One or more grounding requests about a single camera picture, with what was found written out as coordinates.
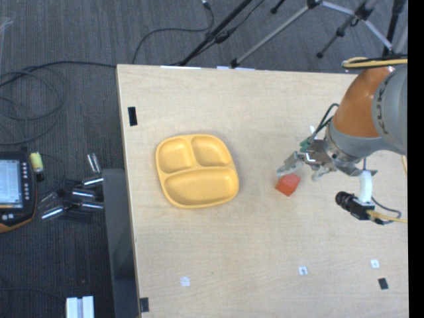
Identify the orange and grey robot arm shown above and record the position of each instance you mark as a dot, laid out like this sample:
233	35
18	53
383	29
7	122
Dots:
361	111

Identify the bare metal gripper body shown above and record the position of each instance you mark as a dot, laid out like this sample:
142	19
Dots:
319	156

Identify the yellow divided plate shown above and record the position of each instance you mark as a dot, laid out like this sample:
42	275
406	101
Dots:
197	171

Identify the black cylinder on white bracket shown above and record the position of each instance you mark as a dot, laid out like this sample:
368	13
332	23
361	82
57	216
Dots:
352	205

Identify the orange cube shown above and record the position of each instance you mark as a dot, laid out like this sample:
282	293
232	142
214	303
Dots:
288	184

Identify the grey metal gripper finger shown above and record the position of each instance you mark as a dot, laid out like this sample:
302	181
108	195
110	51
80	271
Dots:
319	175
289	164

